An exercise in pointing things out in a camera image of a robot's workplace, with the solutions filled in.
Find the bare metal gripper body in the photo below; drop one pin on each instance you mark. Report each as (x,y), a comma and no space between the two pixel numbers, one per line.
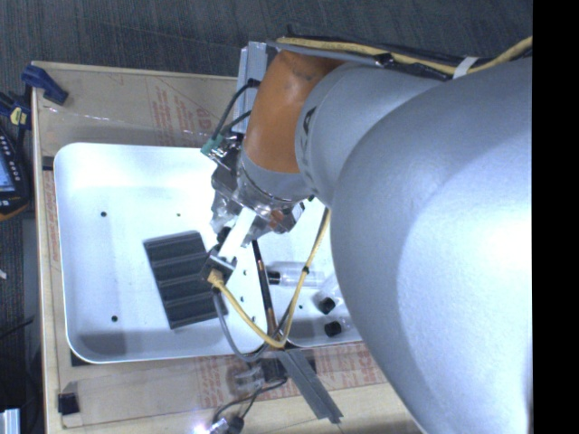
(226,176)

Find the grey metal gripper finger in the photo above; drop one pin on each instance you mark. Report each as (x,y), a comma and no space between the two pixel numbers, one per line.
(221,215)
(254,233)

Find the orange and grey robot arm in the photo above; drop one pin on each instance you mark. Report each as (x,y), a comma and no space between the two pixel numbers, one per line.
(420,224)

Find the clear plastic bottle black cap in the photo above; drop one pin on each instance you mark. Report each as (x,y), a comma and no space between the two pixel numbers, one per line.
(289,276)
(326,304)
(333,328)

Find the thin black rod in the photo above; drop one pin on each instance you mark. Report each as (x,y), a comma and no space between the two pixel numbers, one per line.
(267,292)

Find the black ribbed rectangular block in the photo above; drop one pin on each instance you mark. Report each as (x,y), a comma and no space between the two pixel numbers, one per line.
(178,278)

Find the white plastic tray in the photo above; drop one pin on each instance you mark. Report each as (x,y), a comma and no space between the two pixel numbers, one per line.
(122,260)
(312,333)

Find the brown cardboard board red print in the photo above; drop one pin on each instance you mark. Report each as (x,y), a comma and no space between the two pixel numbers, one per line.
(135,396)

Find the black cylinder on white bracket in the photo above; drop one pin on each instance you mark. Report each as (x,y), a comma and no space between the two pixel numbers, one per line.
(220,267)

